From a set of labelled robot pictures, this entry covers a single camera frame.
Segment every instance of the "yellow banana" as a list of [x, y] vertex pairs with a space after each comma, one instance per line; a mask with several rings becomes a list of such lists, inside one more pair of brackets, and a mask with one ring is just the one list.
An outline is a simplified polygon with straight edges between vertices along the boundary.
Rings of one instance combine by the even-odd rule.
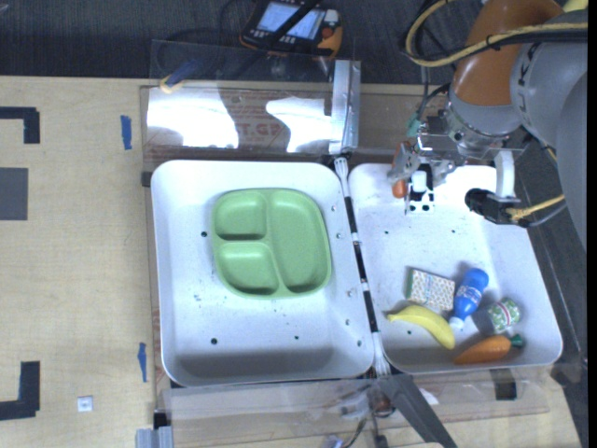
[[456, 345], [454, 333], [451, 331], [446, 319], [422, 305], [409, 305], [397, 314], [389, 314], [386, 317], [390, 322], [404, 320], [405, 322], [420, 325], [449, 350], [452, 350]]

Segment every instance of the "blue bottle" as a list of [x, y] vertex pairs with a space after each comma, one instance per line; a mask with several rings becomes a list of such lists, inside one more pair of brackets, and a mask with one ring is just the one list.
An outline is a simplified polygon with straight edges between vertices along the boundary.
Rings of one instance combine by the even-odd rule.
[[483, 290], [489, 284], [489, 275], [481, 269], [469, 269], [454, 294], [454, 315], [450, 317], [453, 329], [462, 329], [465, 319], [479, 307]]

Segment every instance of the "orange carrot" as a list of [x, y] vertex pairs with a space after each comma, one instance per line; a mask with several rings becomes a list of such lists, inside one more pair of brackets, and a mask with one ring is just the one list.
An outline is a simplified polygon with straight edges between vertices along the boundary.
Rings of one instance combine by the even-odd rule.
[[506, 356], [512, 346], [522, 347], [524, 342], [520, 335], [508, 338], [505, 335], [492, 335], [491, 337], [475, 343], [454, 359], [456, 365], [468, 363], [493, 362]]

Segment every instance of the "beige table surface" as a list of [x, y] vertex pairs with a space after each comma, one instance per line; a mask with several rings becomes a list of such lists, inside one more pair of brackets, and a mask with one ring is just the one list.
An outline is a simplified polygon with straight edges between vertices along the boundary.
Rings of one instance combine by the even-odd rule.
[[[39, 145], [22, 142], [22, 121], [0, 120], [0, 167], [29, 168], [28, 220], [0, 221], [0, 401], [18, 397], [22, 361], [41, 364], [41, 408], [35, 418], [0, 421], [1, 447], [132, 447], [136, 430], [152, 425], [139, 98], [149, 83], [0, 77], [1, 106], [34, 106], [41, 115]], [[364, 94], [382, 96], [370, 110], [364, 98], [362, 126], [387, 120], [388, 112], [406, 119], [417, 98], [405, 100], [409, 111], [384, 100], [398, 90], [365, 86]], [[121, 116], [132, 120], [130, 150], [121, 139]], [[385, 137], [399, 136], [389, 128]], [[139, 343], [146, 343], [146, 383]], [[547, 413], [446, 428], [459, 446], [579, 446], [561, 388], [548, 378], [545, 393]], [[80, 413], [77, 398], [85, 396], [93, 396], [93, 410]], [[425, 445], [410, 427], [387, 435], [391, 446]], [[322, 440], [243, 446], [321, 446]], [[368, 433], [354, 444], [366, 446], [372, 446]]]

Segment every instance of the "divided green plate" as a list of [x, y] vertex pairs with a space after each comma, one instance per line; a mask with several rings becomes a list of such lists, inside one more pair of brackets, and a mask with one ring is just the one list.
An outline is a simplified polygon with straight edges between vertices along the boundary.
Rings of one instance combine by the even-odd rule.
[[329, 281], [326, 225], [315, 201], [303, 192], [228, 192], [215, 202], [212, 235], [217, 274], [236, 294], [294, 297]]

